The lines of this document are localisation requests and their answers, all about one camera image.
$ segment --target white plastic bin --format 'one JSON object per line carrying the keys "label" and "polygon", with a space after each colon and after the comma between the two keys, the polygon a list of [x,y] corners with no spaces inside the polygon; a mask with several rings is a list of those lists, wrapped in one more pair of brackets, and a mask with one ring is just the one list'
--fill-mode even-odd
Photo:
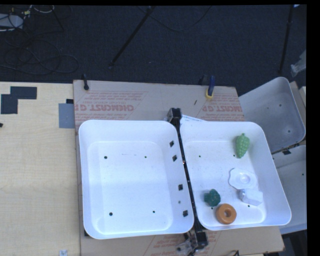
{"label": "white plastic bin", "polygon": [[289,81],[277,77],[239,97],[244,119],[261,126],[270,151],[299,143],[306,135]]}
{"label": "white plastic bin", "polygon": [[88,120],[79,128],[83,223],[95,239],[189,231],[194,214],[175,127]]}
{"label": "white plastic bin", "polygon": [[[190,175],[196,211],[200,223],[208,230],[228,230],[262,226],[281,226],[291,219],[291,210],[277,173],[272,154],[262,128],[254,122],[207,121],[186,122],[181,138]],[[242,158],[236,156],[236,138],[242,133],[250,139],[250,146]],[[258,206],[243,202],[238,189],[229,184],[231,170],[245,170],[255,175],[257,182],[251,189],[263,193]],[[216,218],[218,206],[210,207],[204,194],[215,189],[220,204],[229,204],[236,211],[231,224]]]}

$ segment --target light wooden surface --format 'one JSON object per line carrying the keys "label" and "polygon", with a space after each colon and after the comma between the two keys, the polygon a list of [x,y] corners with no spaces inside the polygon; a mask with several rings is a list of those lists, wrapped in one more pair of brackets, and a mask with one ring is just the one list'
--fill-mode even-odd
{"label": "light wooden surface", "polygon": [[0,83],[37,87],[19,99],[18,114],[0,114],[0,255],[80,255],[75,129],[59,128],[59,103],[72,84]]}
{"label": "light wooden surface", "polygon": [[299,89],[299,93],[300,93],[301,98],[303,100],[304,106],[307,107],[307,87],[306,86],[302,86]]}
{"label": "light wooden surface", "polygon": [[292,94],[293,94],[296,106],[299,110],[303,124],[305,127],[307,127],[306,98],[303,99],[301,95],[302,88],[298,89],[298,85],[295,81],[290,83],[290,88],[292,90]]}

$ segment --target dark carpet floor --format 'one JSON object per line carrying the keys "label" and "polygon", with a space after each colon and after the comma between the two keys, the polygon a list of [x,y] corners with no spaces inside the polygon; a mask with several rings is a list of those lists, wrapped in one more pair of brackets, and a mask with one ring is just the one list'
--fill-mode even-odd
{"label": "dark carpet floor", "polygon": [[291,65],[307,47],[307,5],[0,5],[0,81],[81,79],[197,85],[203,75],[241,96],[276,77],[306,85]]}

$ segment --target yellow clamp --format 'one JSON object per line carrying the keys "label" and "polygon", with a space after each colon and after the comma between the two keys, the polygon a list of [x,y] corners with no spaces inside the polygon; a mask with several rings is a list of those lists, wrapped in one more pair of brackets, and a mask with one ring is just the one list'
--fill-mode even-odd
{"label": "yellow clamp", "polygon": [[211,100],[211,99],[214,97],[214,93],[212,92],[212,95],[210,96],[210,95],[208,94],[208,90],[209,90],[209,88],[207,88],[207,89],[205,90],[205,97],[206,97],[208,100]]}

